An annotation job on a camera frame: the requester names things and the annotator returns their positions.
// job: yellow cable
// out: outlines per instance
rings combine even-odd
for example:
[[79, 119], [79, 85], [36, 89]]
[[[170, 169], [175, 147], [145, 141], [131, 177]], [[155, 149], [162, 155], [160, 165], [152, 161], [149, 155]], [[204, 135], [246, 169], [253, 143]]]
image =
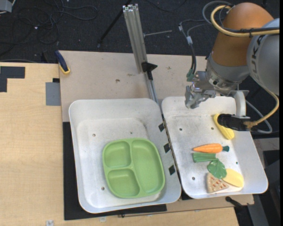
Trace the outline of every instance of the yellow cable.
[[[214, 15], [215, 13], [222, 9], [222, 8], [226, 8], [226, 9], [230, 9], [231, 7], [230, 6], [226, 6], [226, 5], [221, 5], [221, 6], [218, 6], [216, 7], [213, 12], [211, 13], [211, 22], [213, 24], [213, 26], [220, 32], [226, 34], [226, 35], [229, 35], [229, 36], [233, 36], [233, 37], [249, 37], [250, 36], [250, 33], [242, 33], [242, 32], [230, 32], [230, 31], [227, 31], [226, 29], [222, 28], [221, 26], [219, 26], [215, 19], [214, 19]], [[278, 34], [280, 33], [280, 29], [275, 29], [275, 30], [269, 30], [269, 31], [260, 31], [260, 32], [251, 32], [251, 35], [252, 36], [256, 36], [256, 35], [265, 35], [265, 34]]]
[[266, 88], [264, 88], [268, 94], [270, 94], [275, 100], [276, 100], [276, 105], [273, 108], [273, 110], [268, 113], [267, 115], [263, 116], [262, 118], [260, 118], [257, 121], [247, 121], [244, 124], [247, 125], [248, 128], [252, 128], [253, 126], [257, 126], [259, 123], [265, 121], [267, 118], [269, 118], [270, 116], [272, 116], [279, 108], [279, 98], [276, 94], [274, 94], [273, 92], [267, 90]]

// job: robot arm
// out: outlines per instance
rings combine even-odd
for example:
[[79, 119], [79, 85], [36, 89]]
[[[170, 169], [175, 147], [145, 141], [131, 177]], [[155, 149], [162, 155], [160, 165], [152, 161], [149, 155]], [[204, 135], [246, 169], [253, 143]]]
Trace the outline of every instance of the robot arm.
[[235, 130], [249, 130], [253, 125], [245, 115], [244, 100], [248, 91], [236, 89], [250, 75], [272, 95], [279, 95], [280, 19], [273, 19], [266, 10], [253, 3], [227, 8], [229, 12], [223, 25], [230, 29], [218, 26], [214, 13], [211, 15], [212, 24], [219, 33], [208, 57], [206, 70], [197, 71], [191, 86], [186, 87], [185, 104], [193, 109], [202, 101], [214, 98], [217, 93], [233, 96], [237, 104], [236, 115], [222, 114], [218, 122]]

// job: carrot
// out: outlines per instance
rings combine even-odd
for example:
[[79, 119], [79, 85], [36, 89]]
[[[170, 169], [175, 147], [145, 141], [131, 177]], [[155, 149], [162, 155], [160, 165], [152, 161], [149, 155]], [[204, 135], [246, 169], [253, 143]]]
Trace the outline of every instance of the carrot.
[[221, 144], [219, 143], [211, 143], [211, 144], [200, 145], [198, 147], [193, 148], [193, 150], [202, 153], [219, 153], [221, 151], [228, 152], [230, 150], [230, 147], [228, 145], [221, 146]]

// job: toy pizza slice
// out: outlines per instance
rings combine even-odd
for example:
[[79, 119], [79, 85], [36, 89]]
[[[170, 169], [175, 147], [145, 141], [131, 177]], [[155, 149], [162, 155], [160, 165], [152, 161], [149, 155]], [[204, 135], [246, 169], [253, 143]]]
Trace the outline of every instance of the toy pizza slice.
[[211, 173], [207, 174], [207, 189], [209, 193], [227, 189], [229, 185], [222, 179], [214, 177]]

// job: toy vegetable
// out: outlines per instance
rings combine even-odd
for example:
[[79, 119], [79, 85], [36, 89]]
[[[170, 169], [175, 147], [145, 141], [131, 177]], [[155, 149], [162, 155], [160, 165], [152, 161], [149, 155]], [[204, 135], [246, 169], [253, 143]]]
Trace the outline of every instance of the toy vegetable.
[[219, 143], [211, 143], [211, 144], [200, 145], [198, 147], [193, 148], [193, 150], [201, 153], [219, 153], [221, 151], [228, 152], [230, 150], [230, 147], [228, 145], [221, 146], [221, 144]]

